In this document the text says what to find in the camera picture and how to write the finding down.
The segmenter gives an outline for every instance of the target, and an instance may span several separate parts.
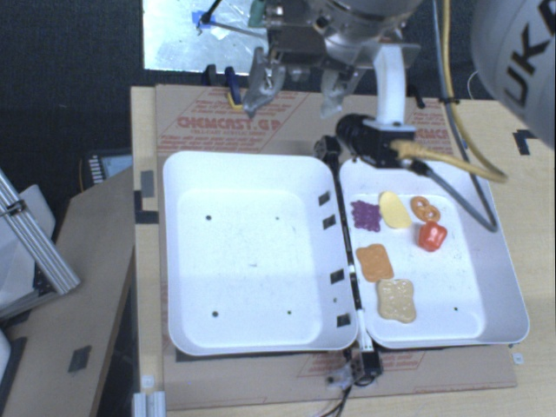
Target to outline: dark background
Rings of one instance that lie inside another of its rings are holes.
[[[468,98],[474,71],[469,37],[475,1],[453,0],[458,98]],[[431,0],[425,0],[407,24],[406,40],[422,47],[408,80],[422,96],[438,97],[432,20]],[[199,84],[200,77],[142,68],[142,0],[0,0],[0,169],[20,191],[38,184],[62,217],[79,191],[80,160],[93,149],[130,146],[130,87],[156,83]],[[316,91],[318,79],[286,89]],[[367,75],[356,92],[375,91],[374,76]],[[488,97],[478,79],[473,94]],[[129,415],[129,306],[125,316],[101,416]]]

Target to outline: pretzel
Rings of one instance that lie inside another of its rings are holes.
[[[440,211],[425,196],[414,196],[411,199],[411,210],[424,222],[440,220]]]

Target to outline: tray with toy food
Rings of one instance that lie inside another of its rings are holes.
[[[473,201],[467,174],[434,168]],[[362,328],[387,348],[525,338],[501,230],[486,231],[436,184],[403,169],[348,161],[340,180],[354,268],[321,161],[196,151],[166,161],[169,332],[179,349],[335,350]]]

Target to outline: table surface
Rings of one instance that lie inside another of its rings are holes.
[[[554,415],[554,152],[539,140],[529,139],[530,155],[521,155],[513,133],[525,127],[497,102],[463,101],[459,111],[479,148],[509,175],[507,183],[493,183],[491,190],[531,322],[527,338],[512,348],[514,354],[523,358],[523,363],[515,366],[518,386],[358,398],[347,401],[342,415]],[[156,168],[155,90],[134,88],[132,112],[134,184],[137,189],[141,186],[141,172]],[[157,210],[156,197],[143,200],[143,209]],[[139,362],[141,373],[150,373],[154,377],[152,385],[142,385],[142,391],[150,393],[163,389],[160,291],[152,288],[158,276],[153,270],[158,267],[158,229],[139,226],[136,233]],[[174,411],[168,412],[168,416],[318,416],[331,406],[331,403],[314,401]]]

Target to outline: red bell pepper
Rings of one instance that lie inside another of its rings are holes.
[[[427,221],[419,230],[419,247],[424,248],[427,252],[438,250],[448,231],[438,222]]]

